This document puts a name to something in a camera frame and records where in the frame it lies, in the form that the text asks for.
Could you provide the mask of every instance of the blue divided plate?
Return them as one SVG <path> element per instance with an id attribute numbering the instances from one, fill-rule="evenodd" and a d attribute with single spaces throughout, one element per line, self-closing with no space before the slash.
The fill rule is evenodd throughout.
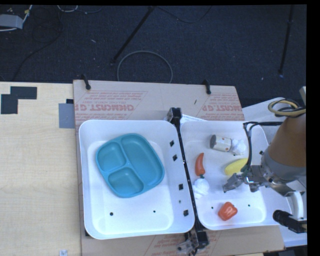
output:
<path id="1" fill-rule="evenodd" d="M 105 182 L 121 198 L 157 186 L 165 168 L 150 143 L 137 133 L 116 137 L 98 148 L 95 161 Z"/>

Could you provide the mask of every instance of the black fabric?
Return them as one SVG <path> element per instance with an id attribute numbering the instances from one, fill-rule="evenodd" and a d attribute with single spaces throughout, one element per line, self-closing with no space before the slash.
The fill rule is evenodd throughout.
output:
<path id="1" fill-rule="evenodd" d="M 173 84 L 207 80 L 235 86 L 242 107 L 277 97 L 303 104 L 299 90 L 307 83 L 306 4 L 294 5 L 283 77 L 278 69 L 290 4 L 158 6 L 113 65 L 112 58 L 149 6 L 59 7 L 33 5 L 23 29 L 0 32 L 0 80 L 72 83 L 86 74 L 88 80 L 117 81 L 118 75 L 121 81 L 168 83 L 173 74 Z M 0 14 L 23 18 L 28 8 L 1 4 Z M 155 54 L 132 54 L 136 51 Z"/>

